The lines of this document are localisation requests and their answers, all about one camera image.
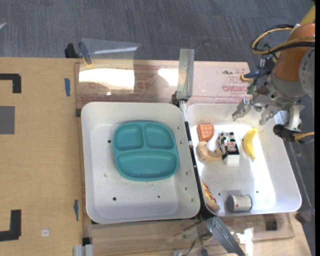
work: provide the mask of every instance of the table surface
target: table surface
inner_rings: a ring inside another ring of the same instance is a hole
[[[0,58],[0,73],[21,76],[21,93],[12,92],[12,81],[0,80],[0,106],[15,109],[14,134],[0,134],[0,232],[9,230],[11,210],[21,210],[21,236],[0,241],[3,255],[71,256],[73,246],[82,244],[82,149],[75,86],[79,62]],[[70,81],[70,96],[65,79]],[[293,237],[241,244],[242,249],[247,255],[311,255],[302,226],[292,214],[290,222]],[[48,236],[42,235],[43,229],[49,229]],[[208,251],[228,255],[216,246]]]

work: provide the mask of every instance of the black corner marker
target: black corner marker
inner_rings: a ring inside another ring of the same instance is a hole
[[[21,76],[19,74],[0,73],[0,80],[12,81],[12,93],[21,93]]]
[[[0,231],[0,242],[18,240],[21,236],[21,210],[11,210],[10,229]]]

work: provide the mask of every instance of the white tray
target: white tray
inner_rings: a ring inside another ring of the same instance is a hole
[[[114,131],[123,123],[142,120],[162,123],[175,138],[179,167],[170,178],[134,181],[117,171]],[[179,108],[168,103],[91,102],[81,111],[81,123],[86,209],[93,221],[188,219],[198,213],[198,187]]]
[[[187,109],[188,122],[193,146],[199,138],[197,125],[214,125],[214,137],[208,142],[210,150],[216,148],[216,141],[221,132],[234,132],[240,152],[239,166],[228,166],[222,159],[205,162],[195,154],[200,179],[208,186],[213,197],[220,205],[220,211],[210,211],[217,216],[239,216],[294,212],[301,206],[301,195],[281,138],[273,133],[274,119],[259,125],[261,113],[252,109],[245,117],[236,121],[232,113],[235,104],[193,104]],[[242,139],[245,133],[257,128],[253,138],[256,159],[252,162],[244,152]],[[249,195],[252,209],[249,212],[229,212],[226,207],[229,195]]]

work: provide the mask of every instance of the yellow banana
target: yellow banana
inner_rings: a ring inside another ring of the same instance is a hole
[[[243,137],[243,149],[252,157],[252,160],[256,159],[256,156],[254,153],[254,146],[252,144],[252,139],[257,134],[257,132],[258,132],[258,129],[251,128],[246,132],[246,134]]]

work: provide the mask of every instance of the tin can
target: tin can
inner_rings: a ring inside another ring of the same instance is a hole
[[[229,195],[226,199],[227,209],[234,212],[249,212],[252,209],[252,199],[246,195]]]

